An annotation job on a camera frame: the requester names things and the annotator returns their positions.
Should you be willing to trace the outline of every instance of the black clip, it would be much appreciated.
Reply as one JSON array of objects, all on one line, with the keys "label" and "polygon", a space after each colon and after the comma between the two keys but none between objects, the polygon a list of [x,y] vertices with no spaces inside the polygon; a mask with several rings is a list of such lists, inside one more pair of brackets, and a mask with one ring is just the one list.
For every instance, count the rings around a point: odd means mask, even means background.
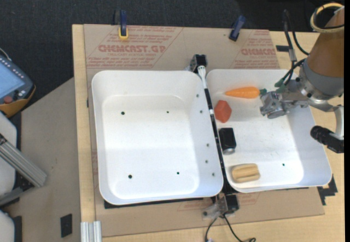
[{"label": "black clip", "polygon": [[237,41],[238,36],[240,35],[240,30],[243,27],[245,22],[246,22],[246,18],[243,15],[240,15],[240,17],[238,17],[235,24],[231,25],[232,31],[229,35],[229,39],[232,39],[233,41]]},{"label": "black clip", "polygon": [[[116,22],[117,11],[118,10],[114,11],[112,25],[118,24]],[[118,28],[119,38],[120,39],[128,39],[129,31],[128,31],[127,26],[126,26],[126,11],[125,10],[119,11],[119,24],[120,24],[120,27]]]},{"label": "black clip", "polygon": [[195,54],[192,57],[191,63],[190,63],[190,70],[191,72],[198,73],[198,67],[204,66],[206,67],[208,64],[207,57],[204,54]]}]

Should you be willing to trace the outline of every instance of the white tray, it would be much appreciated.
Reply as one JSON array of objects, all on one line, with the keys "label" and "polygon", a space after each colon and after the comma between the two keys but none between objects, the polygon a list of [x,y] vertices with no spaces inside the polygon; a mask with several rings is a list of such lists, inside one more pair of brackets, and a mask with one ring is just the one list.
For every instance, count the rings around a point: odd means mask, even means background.
[{"label": "white tray", "polygon": [[[239,192],[300,188],[326,185],[331,169],[323,146],[310,136],[315,125],[310,108],[295,108],[286,116],[268,119],[260,114],[259,98],[242,99],[224,95],[228,90],[255,86],[268,91],[286,70],[212,70],[207,76],[213,107],[219,100],[232,109],[226,123],[217,120],[218,129],[234,129],[237,147],[224,155],[229,183]],[[236,183],[231,176],[234,165],[256,163],[261,177]]]},{"label": "white tray", "polygon": [[211,197],[223,186],[205,92],[188,71],[102,71],[92,80],[98,178],[114,205]]}]

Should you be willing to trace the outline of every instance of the wooden edge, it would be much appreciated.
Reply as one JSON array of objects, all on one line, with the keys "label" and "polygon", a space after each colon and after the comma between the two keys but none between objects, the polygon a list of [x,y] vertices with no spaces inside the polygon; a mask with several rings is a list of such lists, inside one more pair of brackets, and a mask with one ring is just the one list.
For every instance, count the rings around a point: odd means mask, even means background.
[{"label": "wooden edge", "polygon": [[[270,31],[273,45],[286,45],[286,39],[283,32]],[[301,46],[309,51],[316,42],[318,33],[297,32],[297,38]],[[305,58],[305,55],[296,49],[298,59]],[[287,53],[277,53],[278,61],[281,63],[281,68],[290,67],[289,56]],[[335,118],[332,114],[327,114],[330,119],[323,119],[320,112],[316,109],[313,112],[316,122],[322,120],[321,126],[329,126]],[[272,220],[264,222],[239,223],[235,224],[234,230],[237,235],[255,236],[257,241],[309,241],[317,232],[317,241],[345,241],[345,199],[344,199],[344,156],[338,155],[327,149],[327,154],[330,156],[332,169],[337,177],[337,187],[339,194],[334,197],[328,197],[327,206],[325,206],[324,216],[312,217],[297,217],[285,220]],[[205,235],[206,228],[191,228],[175,231],[143,233],[135,235],[125,235],[118,237],[104,237],[103,242],[153,242],[153,241],[202,241]],[[232,237],[232,234],[227,226],[215,226],[211,228],[210,236],[216,241],[227,241]]]},{"label": "wooden edge", "polygon": [[75,102],[77,109],[77,137],[80,187],[80,212],[82,222],[96,220],[94,182],[90,143],[89,109],[87,107],[88,88],[86,78],[86,58],[84,26],[73,25],[73,61]]}]

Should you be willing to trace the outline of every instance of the toy carrot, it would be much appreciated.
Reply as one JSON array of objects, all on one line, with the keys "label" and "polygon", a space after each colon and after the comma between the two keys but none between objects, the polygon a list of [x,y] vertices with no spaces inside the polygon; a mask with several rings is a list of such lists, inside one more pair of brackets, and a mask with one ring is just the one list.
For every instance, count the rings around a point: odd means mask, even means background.
[{"label": "toy carrot", "polygon": [[225,92],[225,95],[253,99],[260,95],[260,90],[256,87],[242,87]]}]

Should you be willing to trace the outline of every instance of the black carpet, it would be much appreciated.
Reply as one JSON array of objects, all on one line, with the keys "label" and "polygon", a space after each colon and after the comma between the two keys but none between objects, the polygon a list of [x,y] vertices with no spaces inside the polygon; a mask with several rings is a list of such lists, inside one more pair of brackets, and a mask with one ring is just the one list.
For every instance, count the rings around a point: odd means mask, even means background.
[{"label": "black carpet", "polygon": [[73,77],[72,24],[110,24],[115,9],[130,25],[230,27],[281,30],[287,8],[297,31],[306,18],[332,0],[0,0],[0,47],[34,81],[37,101]]}]

